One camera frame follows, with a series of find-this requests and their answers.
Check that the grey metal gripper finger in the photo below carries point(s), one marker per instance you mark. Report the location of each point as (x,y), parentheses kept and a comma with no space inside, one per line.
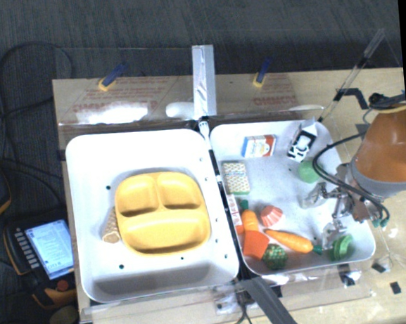
(313,196)
(333,232)

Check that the green ball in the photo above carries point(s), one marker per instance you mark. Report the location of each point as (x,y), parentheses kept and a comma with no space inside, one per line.
(307,171)

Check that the pink ribbed cupcake case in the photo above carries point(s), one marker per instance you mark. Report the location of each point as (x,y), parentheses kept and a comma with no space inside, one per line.
(272,216)

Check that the yellow divided plate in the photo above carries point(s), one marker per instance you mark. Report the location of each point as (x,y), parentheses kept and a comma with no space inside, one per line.
(163,228)

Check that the orange cube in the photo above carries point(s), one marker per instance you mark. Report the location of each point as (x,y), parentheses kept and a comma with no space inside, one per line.
(254,245)

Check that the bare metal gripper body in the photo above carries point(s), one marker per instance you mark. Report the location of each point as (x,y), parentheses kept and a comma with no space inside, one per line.
(351,204)

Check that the white plastic tray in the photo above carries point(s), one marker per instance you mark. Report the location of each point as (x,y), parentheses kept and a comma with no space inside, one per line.
(90,160)
(282,182)

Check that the slim red and white packet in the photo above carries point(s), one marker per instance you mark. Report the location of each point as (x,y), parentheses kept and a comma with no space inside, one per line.
(233,209)

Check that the small orange carrot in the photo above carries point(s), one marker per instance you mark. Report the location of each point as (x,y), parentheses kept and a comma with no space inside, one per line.
(249,220)

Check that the beige waffle ice cream cone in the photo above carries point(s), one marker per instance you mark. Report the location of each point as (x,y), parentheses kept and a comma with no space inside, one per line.
(110,229)

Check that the large orange carrot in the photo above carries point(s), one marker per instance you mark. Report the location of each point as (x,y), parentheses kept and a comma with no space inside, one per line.
(291,241)

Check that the green ribbed toy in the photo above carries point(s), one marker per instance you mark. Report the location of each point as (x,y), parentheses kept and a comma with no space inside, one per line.
(342,248)

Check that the brown cardboard board red print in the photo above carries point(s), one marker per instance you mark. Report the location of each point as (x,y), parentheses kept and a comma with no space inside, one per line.
(239,94)

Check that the green toy with orange dots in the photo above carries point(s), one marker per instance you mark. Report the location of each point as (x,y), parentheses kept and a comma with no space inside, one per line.
(275,256)

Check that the black and white milk carton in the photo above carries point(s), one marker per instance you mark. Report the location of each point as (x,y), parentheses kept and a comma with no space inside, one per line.
(302,143)

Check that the patterned packet with green edge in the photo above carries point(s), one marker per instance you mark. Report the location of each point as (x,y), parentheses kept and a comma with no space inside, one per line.
(236,177)

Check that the white blue red carton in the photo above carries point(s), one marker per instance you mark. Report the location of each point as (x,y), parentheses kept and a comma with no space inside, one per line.
(258,146)

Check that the thin black and white rod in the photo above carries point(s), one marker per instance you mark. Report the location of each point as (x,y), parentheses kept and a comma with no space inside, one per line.
(214,164)

